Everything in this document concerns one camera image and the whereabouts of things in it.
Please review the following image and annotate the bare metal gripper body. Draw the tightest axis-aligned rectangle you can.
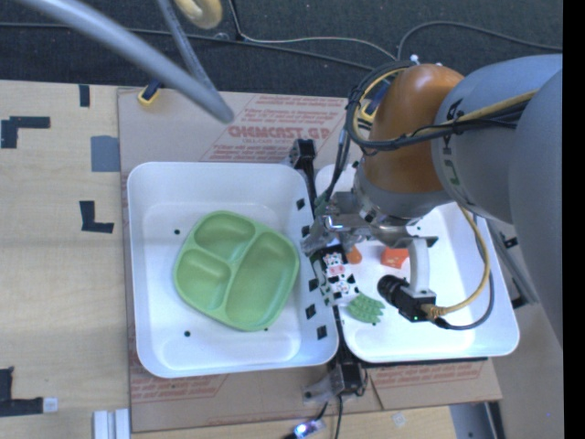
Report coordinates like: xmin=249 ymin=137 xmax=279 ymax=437
xmin=318 ymin=191 xmax=420 ymax=248

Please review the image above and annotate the cow print milk carton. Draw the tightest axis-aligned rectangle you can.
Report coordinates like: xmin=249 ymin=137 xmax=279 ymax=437
xmin=317 ymin=250 xmax=361 ymax=308

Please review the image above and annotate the orange cube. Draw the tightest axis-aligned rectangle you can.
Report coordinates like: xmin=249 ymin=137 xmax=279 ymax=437
xmin=379 ymin=246 xmax=410 ymax=270

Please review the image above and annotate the green ridged toy vegetable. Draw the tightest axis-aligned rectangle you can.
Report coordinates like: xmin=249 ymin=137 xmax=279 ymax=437
xmin=345 ymin=292 xmax=387 ymax=326

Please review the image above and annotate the green divided plate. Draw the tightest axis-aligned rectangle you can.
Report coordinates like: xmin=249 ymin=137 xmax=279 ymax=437
xmin=172 ymin=209 xmax=302 ymax=334

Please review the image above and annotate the white plastic tray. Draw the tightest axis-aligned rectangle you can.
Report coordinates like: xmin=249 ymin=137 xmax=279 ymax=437
xmin=314 ymin=163 xmax=522 ymax=365
xmin=126 ymin=161 xmax=340 ymax=380

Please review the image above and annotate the brown cardboard board, red print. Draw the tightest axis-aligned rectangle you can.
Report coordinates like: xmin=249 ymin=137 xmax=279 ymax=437
xmin=116 ymin=87 xmax=505 ymax=434

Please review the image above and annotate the black cylinder on white bracket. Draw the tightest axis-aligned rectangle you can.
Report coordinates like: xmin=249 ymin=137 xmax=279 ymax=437
xmin=377 ymin=234 xmax=439 ymax=324

